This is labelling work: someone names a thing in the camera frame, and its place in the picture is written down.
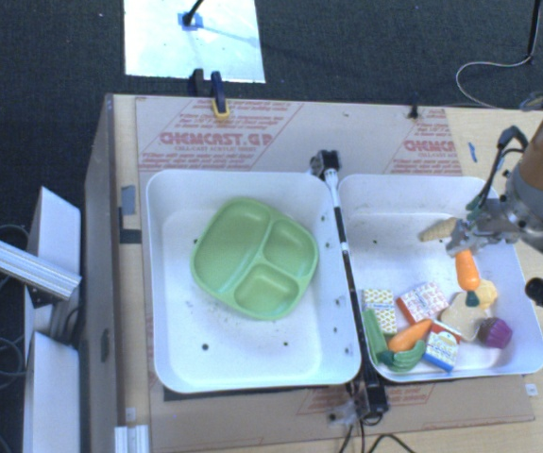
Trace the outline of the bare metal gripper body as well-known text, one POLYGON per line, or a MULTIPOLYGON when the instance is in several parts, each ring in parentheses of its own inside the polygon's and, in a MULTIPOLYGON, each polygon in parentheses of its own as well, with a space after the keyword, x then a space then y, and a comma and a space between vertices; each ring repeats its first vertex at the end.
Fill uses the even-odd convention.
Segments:
POLYGON ((543 220, 515 199, 473 199, 466 206, 467 217, 458 221, 464 240, 479 237, 484 246, 522 241, 543 250, 543 220))

